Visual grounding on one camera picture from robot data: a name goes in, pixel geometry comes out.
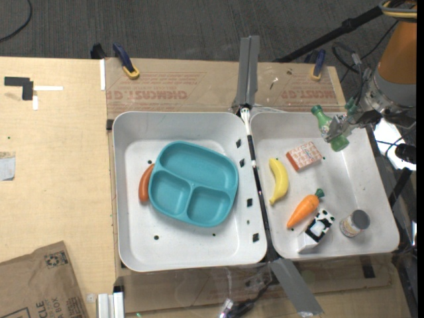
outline teal plate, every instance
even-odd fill
[[[185,141],[166,145],[148,185],[159,212],[200,227],[221,224],[230,213],[239,185],[235,164],[226,156]]]

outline orange carrot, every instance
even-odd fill
[[[148,183],[152,175],[153,167],[154,164],[151,164],[141,176],[140,185],[138,185],[138,197],[141,201],[148,201]]]
[[[322,189],[317,189],[315,194],[309,194],[303,198],[299,205],[295,208],[293,214],[291,215],[289,221],[287,222],[287,228],[290,229],[294,225],[298,224],[300,221],[304,220],[308,215],[310,215],[314,210],[317,209],[319,204],[319,198],[324,196]]]

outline yellow banana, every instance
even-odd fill
[[[275,177],[274,194],[270,198],[270,204],[273,205],[277,200],[286,195],[289,188],[289,176],[284,165],[277,159],[270,159],[270,168]]]

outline white tape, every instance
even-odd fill
[[[0,182],[15,177],[15,154],[0,152]]]
[[[32,109],[34,111],[38,109],[38,96],[35,93],[32,95]]]
[[[100,89],[106,90],[106,76],[105,76],[105,59],[100,60]]]
[[[96,294],[95,293],[87,293],[85,295],[85,301],[87,303],[95,303],[95,298],[96,298]]]
[[[63,91],[63,86],[34,86],[34,91]]]

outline tin can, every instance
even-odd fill
[[[370,217],[365,211],[357,209],[340,221],[340,230],[349,238],[355,237],[370,226]]]

